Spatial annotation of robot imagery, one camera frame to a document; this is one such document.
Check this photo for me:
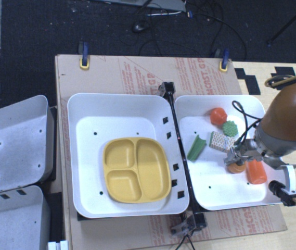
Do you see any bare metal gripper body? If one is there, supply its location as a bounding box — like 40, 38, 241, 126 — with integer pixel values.
233, 139, 266, 164

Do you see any small orange round toy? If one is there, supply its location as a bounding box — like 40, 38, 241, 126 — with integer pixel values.
227, 160, 248, 174

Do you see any patterned white and green box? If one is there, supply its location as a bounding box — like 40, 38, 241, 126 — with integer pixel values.
209, 131, 236, 152

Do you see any white plastic tray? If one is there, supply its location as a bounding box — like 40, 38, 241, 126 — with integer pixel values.
67, 92, 190, 219
174, 94, 284, 211

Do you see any green round bumpy toy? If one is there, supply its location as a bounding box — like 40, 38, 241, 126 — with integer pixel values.
222, 120, 239, 138

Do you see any green celery stick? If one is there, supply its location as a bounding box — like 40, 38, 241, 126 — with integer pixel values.
186, 134, 207, 163

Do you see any thin black rod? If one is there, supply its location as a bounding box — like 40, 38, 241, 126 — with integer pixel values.
166, 92, 200, 217

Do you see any yellow divided plate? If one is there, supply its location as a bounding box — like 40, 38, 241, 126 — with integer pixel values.
102, 137, 172, 204

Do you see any brown cardboard board, red print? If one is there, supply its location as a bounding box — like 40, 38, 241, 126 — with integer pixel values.
55, 54, 288, 250

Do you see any black cylinder on white bracket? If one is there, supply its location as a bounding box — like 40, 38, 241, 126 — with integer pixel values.
268, 164, 296, 207

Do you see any black block with thin wires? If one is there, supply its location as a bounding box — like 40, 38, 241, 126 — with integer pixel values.
170, 211, 208, 236
158, 81, 176, 97

